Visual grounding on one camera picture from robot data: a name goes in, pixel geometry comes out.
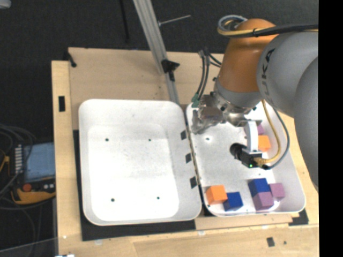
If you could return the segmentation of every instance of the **purple block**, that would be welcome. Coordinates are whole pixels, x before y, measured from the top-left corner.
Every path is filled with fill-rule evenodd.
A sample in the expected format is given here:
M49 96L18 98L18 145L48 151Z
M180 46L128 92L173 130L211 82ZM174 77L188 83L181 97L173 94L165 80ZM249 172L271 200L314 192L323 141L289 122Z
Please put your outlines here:
M282 183L269 184L272 196L278 201L285 197L285 190Z
M259 124L259 125L257 126L257 132L258 132L258 135L264 134L264 128L262 127L261 124Z
M259 192L253 198L256 210L268 209L274 206L273 195L270 191Z

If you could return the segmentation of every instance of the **white tray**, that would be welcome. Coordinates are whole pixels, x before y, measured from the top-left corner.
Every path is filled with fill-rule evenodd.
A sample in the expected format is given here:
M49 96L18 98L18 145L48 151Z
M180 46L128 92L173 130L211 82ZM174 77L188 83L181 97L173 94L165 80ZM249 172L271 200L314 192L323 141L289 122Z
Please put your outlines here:
M275 129L281 142L281 153L286 149L286 136L281 122L273 109L267 104ZM187 107L187 120L191 130L194 108ZM265 134L269 136L272 148L263 154L263 158L271 158L277 152L277 141L266 118L262 103L256 106L247 115L247 119L262 120ZM190 140L194 151L195 164L198 169L199 182L204 195L204 202L215 216L225 217L230 215L261 214L261 213L297 213L305 207L305 195L299 180L296 167L287 153L280 164L271 170L261 168L247 168L241 161L234 159L229 149L233 143L247 145L244 128L235 127L230 123L218 124L209 127L203 134L190 132ZM274 201L274 205L266 210L256 210L248 182L252 179L266 178L270 183L282 183L285 197ZM226 192L239 192L243 207L237 210L225 211L222 204L208 205L206 190L210 186L224 185Z
M83 209L96 225L192 220L202 203L182 109L87 100L79 108Z

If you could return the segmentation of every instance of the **cube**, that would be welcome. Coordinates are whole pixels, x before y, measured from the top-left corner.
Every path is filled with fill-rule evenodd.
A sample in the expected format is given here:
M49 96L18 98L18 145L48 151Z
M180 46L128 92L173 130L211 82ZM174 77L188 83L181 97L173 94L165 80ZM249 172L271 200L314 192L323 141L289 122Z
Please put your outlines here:
M223 203L225 211L237 210L243 207L243 201L239 192L229 192L226 195L227 200Z
M257 178L248 182L251 197L254 197L259 192L270 192L269 184L266 178Z
M257 193L252 201L256 210L268 209L274 205L273 195L270 191Z
M258 135L264 134L264 128L262 127L261 124L259 124L259 125L257 126L257 133L258 133Z
M206 191L209 205L223 203L227 200L227 194L223 185L210 186Z
M258 149L261 152L267 152L271 147L268 135L258 136Z
M282 198L285 197L285 190L282 183L269 184L269 188L276 200L280 201Z

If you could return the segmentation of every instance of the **cable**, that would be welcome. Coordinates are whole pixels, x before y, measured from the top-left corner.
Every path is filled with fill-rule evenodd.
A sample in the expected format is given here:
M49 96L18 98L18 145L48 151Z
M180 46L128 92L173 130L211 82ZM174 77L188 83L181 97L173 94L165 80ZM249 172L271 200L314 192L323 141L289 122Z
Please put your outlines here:
M213 61L215 61L218 65L221 65L221 62L216 59L212 54L208 53L208 55L212 58Z
M284 153L282 154L282 156L271 166L268 166L268 165L264 164L262 166L263 169L272 169L272 168L276 167L285 158L286 154L289 151L290 138L289 138L289 133L288 133L287 127L286 127L284 121L282 120L282 118L280 117L279 113L277 112L277 110L274 109L274 108L273 108L273 110L274 110L275 114L278 116L278 118L279 118L279 120L280 120L280 122L282 124L282 127L285 130L286 137L287 137L287 145L286 145L286 149L285 149Z
M214 65L214 66L216 66L216 67L221 67L220 65L218 65L218 64L216 64L216 63L214 63L214 62L212 62L212 61L210 62L210 64L211 64L211 65Z
M40 234L41 234L42 212L43 212L43 205L40 205L40 207L39 207L39 220L38 220L36 241L39 241L39 237L40 237Z
M254 29L244 29L241 31L232 30L232 26L235 20L226 21L224 26L218 26L217 31L219 34L232 37L232 38L243 38L243 37L259 37L259 36L267 36L267 35L274 35L274 34L281 34L281 33L288 33L288 32L300 32L300 31L315 31L318 32L319 25L318 24L299 24L299 25L281 25L281 26L274 26L271 28L254 28Z
M208 73L210 71L210 57L208 56L208 52L207 52L206 48L205 48L205 58L206 58L206 73L205 73L205 79L204 79L202 89L201 89L199 96L198 96L198 101L200 100L200 98L202 97L202 95L205 91L205 87L206 87L207 79L208 79Z
M277 134L277 132L276 132L276 130L275 130L275 127L274 127L274 125L273 125L273 123L272 123L271 117L270 117L270 115L269 115L269 113L268 113L268 110L267 110L267 107L266 107L265 100L262 100L262 105L263 105L264 111L265 111L265 113L266 113L266 117L267 117L267 119L268 119L268 122L269 122L269 124L270 124L270 126L271 126L271 128L272 128L272 130L273 130L273 133L274 133L274 135L275 135L275 138L276 138L276 140L277 140L278 151L277 151L277 153L274 155L274 157L272 157L272 158L264 159L264 158L261 158L261 157L255 157L253 160L257 163L257 165L258 165L259 167L261 167L261 168L263 168L263 169L272 169L272 168L274 168L276 165L278 165L278 164L284 159L284 157L286 156L286 154L287 154L287 152L288 152L288 150L289 150L289 141L290 141L290 139L289 139L289 133L288 133L288 130L287 130L287 127L286 127L284 121L282 120L282 118L280 117L280 115L279 115L279 113L276 111L276 109L273 108L275 114L277 115L278 119L280 120L280 122L281 122L281 124L282 124L282 127L283 127L284 130L285 130L286 137L287 137L287 146L286 146L286 149L285 149L283 155L281 156L281 158L279 158L278 161L276 161L272 166L266 165L267 163L271 163L271 162L275 161L275 160L278 158L278 156L279 156L280 153L281 153L281 143L280 143L279 136L278 136L278 134Z
M230 21L230 20L236 21L236 22L244 22L244 21L247 21L248 19L243 16L234 15L234 14L226 15L219 19L218 28L221 29L222 31L226 31L227 29L224 27L223 24L226 24L227 21Z
M25 130L24 128L20 128L20 127L5 126L4 124L0 124L0 129L3 130L3 131L7 131L8 133L11 133L18 140L24 142L24 138L20 134L18 134L18 132L20 132L20 133L24 134L25 136L27 136L27 138L29 140L29 151L28 151L27 156L23 160L23 165L21 166L20 169L18 169L17 173L10 179L10 181L0 190L0 196L1 196L3 193L5 193L7 188L10 185L12 185L12 183L17 179L17 177L19 176L20 172L24 168L28 158L31 155L32 147L33 147L33 141L35 139L35 136L31 132Z
M8 189L5 189L4 193L2 195L0 195L0 200L3 199L6 195L6 193L9 192Z
M9 144L8 148L6 150L4 150L4 152L7 154L8 152L10 152L10 150L13 147L13 139L6 132L0 131L0 134L4 135L10 141L10 144Z
M270 124L270 127L272 128L273 133L274 133L274 135L275 135L275 138L276 138L276 140L277 140L278 151L277 151L277 153L274 155L274 157L269 158L269 159L264 159L264 158L262 158L262 157L255 157L253 160L257 163L257 165L258 165L259 167L262 166L263 164L271 163L271 162L275 161L275 160L278 158L278 156L280 155L280 153L281 153L281 143L280 143L280 139L279 139L278 133L277 133L276 130L275 130L275 127L274 127L274 125L273 125L272 119L270 118L270 115L269 115L269 113L268 113L268 110L267 110L267 107L266 107L266 102L265 102L265 100L262 100L262 105L263 105L263 108L264 108L266 117L267 117L267 119L268 119L268 122L269 122L269 124Z
M199 95L199 92L200 92L200 90L201 90L201 88L202 88L202 86L203 86L204 79L205 79L205 55L204 55L203 50L199 51L199 55L200 55L200 57L201 57L201 59L202 59L202 64L203 64L203 68L202 68L202 69L203 69L203 70L202 70L202 79L201 79L201 81L200 81L198 90L197 90L197 92L196 92L198 95Z
M199 84L199 87L198 87L196 93L194 94L194 96L192 97L192 100L191 100L193 108L197 108L199 105L198 96L199 96L199 92L200 92L200 90L203 86L204 80L205 80L205 55L204 55L203 50L199 51L198 53L200 55L200 58L202 59L202 65L203 65L203 67L202 67L202 79L200 81L200 84Z
M10 208L10 207L2 207L0 206L0 209L2 210L19 210L19 209L31 209L31 208L36 208L36 207L39 207L39 206L43 206L45 205L47 202L50 202L53 198L55 197L52 197L52 198L49 198L48 200L46 201L43 201L43 202L40 202L40 203L36 203L36 204L32 204L32 205L25 205L25 206L19 206L17 205L18 207L17 208Z
M16 203L14 203L14 202L12 202L12 201L6 199L6 198L5 198L4 200L6 200L7 202L9 202L9 203L11 203L11 204L17 206ZM15 210L20 210L20 211L22 211L22 212L25 214L25 216L27 217L27 219L28 219L28 221L29 221L29 223L30 223L30 225L31 225L31 229L32 229L32 237L33 237L33 241L32 241L32 242L35 243L35 242L36 242L36 228L35 228L35 225L34 225L34 222L33 222L32 218L31 218L31 216L27 213L27 211L25 211L25 210L23 210L23 209L15 209ZM33 247L34 247L33 245L30 247L30 250L29 250L27 256L30 256L30 255L31 255L32 250L33 250Z
M5 166L5 163L9 162L9 157L6 156L6 152L3 151L2 149L0 149L0 152L4 155L4 158L3 158L2 162L0 163L0 172L1 172L2 168Z

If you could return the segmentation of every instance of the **metal pole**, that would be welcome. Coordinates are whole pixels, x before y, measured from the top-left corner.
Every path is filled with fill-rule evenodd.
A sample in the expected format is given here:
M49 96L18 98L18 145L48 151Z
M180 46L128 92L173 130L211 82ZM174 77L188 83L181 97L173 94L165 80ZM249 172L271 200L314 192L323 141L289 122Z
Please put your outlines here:
M160 74L164 74L166 77L169 98L172 102L180 104L175 83L170 79L169 73L165 73L163 70L162 61L168 59L167 52L151 0L133 0L133 3L135 4L140 23L153 54L157 69Z

